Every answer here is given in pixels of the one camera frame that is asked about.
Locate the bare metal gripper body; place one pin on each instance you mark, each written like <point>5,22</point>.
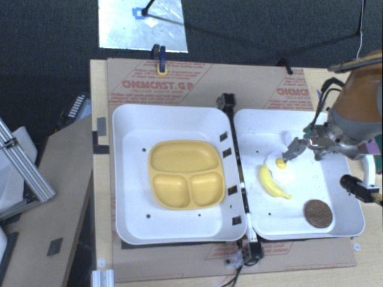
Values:
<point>330,140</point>

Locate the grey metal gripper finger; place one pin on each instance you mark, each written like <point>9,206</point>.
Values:
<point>294,149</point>
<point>321,154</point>

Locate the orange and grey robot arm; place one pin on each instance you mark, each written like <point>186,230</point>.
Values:
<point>357,100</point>

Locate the white fried egg yellow yolk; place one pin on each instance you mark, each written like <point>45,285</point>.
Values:
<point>285,175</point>

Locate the white plastic tray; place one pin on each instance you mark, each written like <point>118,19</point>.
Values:
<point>134,172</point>
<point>311,187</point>

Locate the yellow banana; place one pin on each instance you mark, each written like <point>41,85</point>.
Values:
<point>269,182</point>

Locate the thin black and white rod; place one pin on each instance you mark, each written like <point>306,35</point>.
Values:
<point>239,166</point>

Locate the brown round biscuit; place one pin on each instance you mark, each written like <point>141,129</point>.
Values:
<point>318,214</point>

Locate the yellow divided plate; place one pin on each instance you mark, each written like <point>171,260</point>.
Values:
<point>185,175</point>

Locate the brown cardboard board red print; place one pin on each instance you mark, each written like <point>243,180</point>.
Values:
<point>197,79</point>

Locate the black cylinder on white bracket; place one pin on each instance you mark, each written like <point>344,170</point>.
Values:
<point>357,187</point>

